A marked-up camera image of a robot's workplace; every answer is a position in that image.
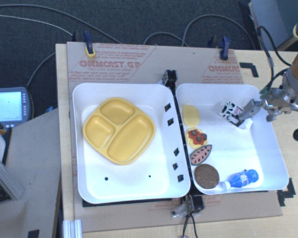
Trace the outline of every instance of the hole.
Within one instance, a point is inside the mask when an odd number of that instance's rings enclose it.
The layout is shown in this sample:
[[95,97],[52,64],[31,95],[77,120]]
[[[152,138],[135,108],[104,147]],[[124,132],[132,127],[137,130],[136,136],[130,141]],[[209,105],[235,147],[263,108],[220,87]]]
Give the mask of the hole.
[[168,126],[170,126],[171,124],[173,124],[173,118],[168,120]]
[[181,182],[182,180],[184,180],[183,175],[179,175],[178,176],[178,182]]
[[175,149],[175,150],[173,151],[173,153],[174,153],[175,156],[178,156],[178,154],[179,154],[179,148]]
[[169,109],[171,109],[171,104],[167,104],[164,106],[164,110],[167,112]]

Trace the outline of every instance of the white tray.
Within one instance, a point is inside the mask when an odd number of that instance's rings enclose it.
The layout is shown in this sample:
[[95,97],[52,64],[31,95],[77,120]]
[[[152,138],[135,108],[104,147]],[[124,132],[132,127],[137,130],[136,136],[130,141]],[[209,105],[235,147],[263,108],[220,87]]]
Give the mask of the white tray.
[[[155,136],[134,162],[117,165],[85,140],[90,114],[109,98],[133,103],[155,123]],[[158,84],[84,83],[73,91],[78,190],[92,204],[177,198],[186,195],[190,178],[172,93]]]
[[[194,178],[196,188],[204,194],[250,192],[283,189],[289,182],[286,166],[272,124],[266,122],[267,112],[261,110],[252,118],[250,129],[238,128],[219,115],[227,101],[243,108],[250,99],[259,100],[259,90],[251,85],[182,84],[176,96],[180,111],[184,105],[195,106],[200,115],[197,128],[208,136],[212,145],[209,157],[203,162],[217,169],[220,181],[244,169],[255,169],[259,180],[246,187],[223,190],[217,185],[203,189]],[[183,124],[186,131],[189,127]],[[194,149],[188,144],[188,153]],[[197,166],[191,165],[192,173]]]

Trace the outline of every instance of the white cable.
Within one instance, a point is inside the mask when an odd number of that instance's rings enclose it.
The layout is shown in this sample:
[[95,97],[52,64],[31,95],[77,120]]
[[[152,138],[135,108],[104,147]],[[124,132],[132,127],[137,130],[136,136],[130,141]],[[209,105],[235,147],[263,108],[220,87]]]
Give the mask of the white cable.
[[44,21],[40,21],[40,20],[36,20],[36,19],[30,19],[30,18],[20,18],[20,17],[15,17],[15,16],[9,16],[9,15],[1,15],[1,14],[0,14],[0,17],[23,19],[23,20],[28,20],[28,21],[33,21],[33,22],[38,22],[38,23],[46,24],[46,25],[49,25],[49,26],[54,26],[54,27],[56,27],[56,28],[58,28],[58,29],[60,29],[60,30],[62,30],[62,31],[64,31],[67,34],[69,34],[69,35],[72,36],[72,34],[69,31],[63,29],[62,27],[59,27],[59,26],[56,26],[56,25],[53,25],[53,24],[50,24],[50,23],[47,23],[47,22],[44,22]]

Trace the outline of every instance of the white bottle cap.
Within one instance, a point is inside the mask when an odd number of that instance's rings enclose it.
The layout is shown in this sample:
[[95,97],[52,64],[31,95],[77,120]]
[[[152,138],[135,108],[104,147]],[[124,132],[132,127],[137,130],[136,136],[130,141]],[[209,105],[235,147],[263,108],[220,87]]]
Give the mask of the white bottle cap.
[[222,187],[223,187],[223,189],[230,189],[230,183],[228,182],[228,181],[224,181],[223,183],[222,183]]

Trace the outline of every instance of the screen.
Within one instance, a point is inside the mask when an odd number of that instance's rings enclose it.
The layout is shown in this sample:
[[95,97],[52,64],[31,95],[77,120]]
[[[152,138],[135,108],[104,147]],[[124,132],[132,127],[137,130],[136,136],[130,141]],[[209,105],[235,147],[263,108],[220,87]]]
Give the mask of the screen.
[[0,121],[22,120],[21,92],[0,93]]

